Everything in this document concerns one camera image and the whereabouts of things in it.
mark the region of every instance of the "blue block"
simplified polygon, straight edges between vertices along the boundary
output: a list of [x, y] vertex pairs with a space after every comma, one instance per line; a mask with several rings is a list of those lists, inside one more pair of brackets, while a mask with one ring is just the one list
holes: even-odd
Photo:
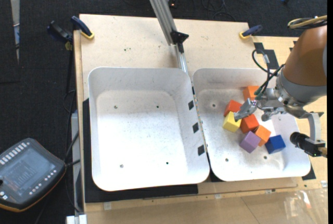
[[269, 154], [279, 152], [286, 147], [281, 135], [270, 137], [265, 146]]

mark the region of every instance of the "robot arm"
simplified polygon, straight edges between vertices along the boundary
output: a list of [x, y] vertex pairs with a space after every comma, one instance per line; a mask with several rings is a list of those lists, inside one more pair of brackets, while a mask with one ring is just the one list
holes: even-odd
[[310, 124], [310, 136], [293, 133], [291, 142], [311, 156], [327, 157], [319, 120], [323, 112], [307, 112], [303, 108], [327, 95], [327, 23], [306, 29], [286, 63], [274, 74], [270, 79], [277, 76], [275, 87], [265, 88], [263, 92], [258, 89], [255, 100], [248, 99], [234, 114], [235, 120], [249, 116], [257, 108], [263, 111], [262, 121], [268, 121], [278, 113], [306, 118]]

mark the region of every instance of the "black floor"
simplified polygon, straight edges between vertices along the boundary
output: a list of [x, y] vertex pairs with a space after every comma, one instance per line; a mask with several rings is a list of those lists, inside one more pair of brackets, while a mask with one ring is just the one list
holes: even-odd
[[[63, 104], [69, 52], [62, 43], [51, 39], [47, 26], [55, 20], [71, 31], [70, 18], [84, 13], [143, 17], [155, 14], [148, 0], [20, 1], [20, 62], [15, 76], [19, 81], [0, 83], [0, 151], [23, 138], [33, 137], [62, 158], [67, 145], [68, 112]], [[258, 35], [264, 36], [299, 36], [301, 31], [287, 29], [290, 20], [327, 14], [327, 0], [290, 0], [287, 5], [280, 0], [176, 2], [177, 8], [171, 8], [174, 18], [247, 22], [250, 27], [261, 24], [263, 30]], [[11, 74], [2, 69], [1, 73]], [[74, 88], [72, 75], [70, 90]], [[70, 106], [70, 99], [71, 94], [65, 99], [66, 107]], [[72, 196], [71, 184], [68, 189]], [[0, 223], [35, 223], [45, 202], [43, 200], [23, 213], [0, 210]], [[50, 194], [39, 223], [65, 223], [66, 216], [73, 214], [63, 180]]]

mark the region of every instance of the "cube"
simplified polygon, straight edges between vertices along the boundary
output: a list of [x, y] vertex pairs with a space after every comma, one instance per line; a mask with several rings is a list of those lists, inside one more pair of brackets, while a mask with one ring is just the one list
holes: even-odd
[[254, 92], [259, 88], [258, 85], [249, 85], [246, 88], [243, 89], [243, 96], [244, 100], [247, 100], [250, 98], [250, 100], [254, 100], [256, 95]]
[[259, 125], [255, 130], [254, 133], [261, 138], [261, 141], [259, 142], [259, 146], [266, 144], [270, 138], [271, 131], [266, 129], [264, 126]]
[[269, 154], [280, 152], [286, 147], [281, 135], [270, 137], [265, 146]]
[[230, 111], [232, 112], [237, 112], [240, 110], [241, 103], [235, 101], [235, 100], [230, 100], [228, 105], [225, 107], [225, 111], [223, 116], [226, 116]]
[[258, 126], [259, 126], [259, 122], [258, 122], [256, 116], [254, 116], [254, 114], [251, 114], [251, 115], [241, 119], [240, 129], [244, 134], [248, 133], [249, 131], [253, 131]]
[[239, 146], [246, 150], [248, 153], [252, 153], [254, 149], [258, 146], [261, 138], [258, 137], [253, 132], [249, 131], [248, 134], [244, 137]]
[[238, 120], [235, 122], [234, 113], [230, 111], [223, 121], [223, 128], [229, 131], [232, 131], [233, 133], [237, 131], [240, 127], [241, 120]]

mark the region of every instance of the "white tray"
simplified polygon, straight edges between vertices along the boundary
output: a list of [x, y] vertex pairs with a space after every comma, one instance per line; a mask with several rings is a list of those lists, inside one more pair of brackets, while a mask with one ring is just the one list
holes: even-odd
[[[223, 129], [224, 110], [231, 99], [244, 102], [242, 90], [249, 85], [262, 85], [267, 74], [260, 69], [199, 69], [193, 75], [207, 152], [214, 174], [224, 181], [263, 178], [298, 177], [311, 169], [308, 155], [295, 148], [290, 135], [299, 131], [290, 114], [274, 115], [261, 121], [261, 110], [255, 115], [259, 124], [269, 129], [271, 136], [281, 135], [286, 147], [269, 154], [265, 145], [248, 153], [239, 146], [245, 134]], [[275, 79], [269, 87], [275, 86]]]
[[88, 87], [96, 186], [117, 191], [206, 180], [210, 167], [186, 73], [98, 67]]

